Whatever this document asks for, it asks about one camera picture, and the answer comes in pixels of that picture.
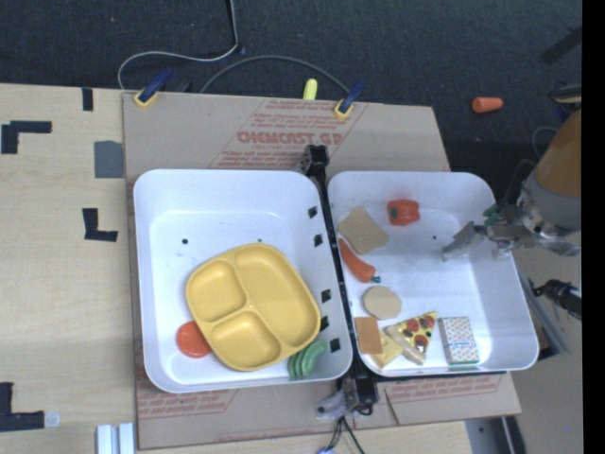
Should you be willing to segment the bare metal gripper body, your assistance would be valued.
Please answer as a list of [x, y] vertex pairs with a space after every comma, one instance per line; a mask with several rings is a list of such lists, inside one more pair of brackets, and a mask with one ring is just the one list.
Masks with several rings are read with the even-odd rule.
[[578, 200], [535, 200], [521, 195], [516, 203], [494, 204], [483, 212], [487, 238], [501, 251], [541, 247], [561, 256], [578, 256], [581, 246], [568, 240], [581, 228]]

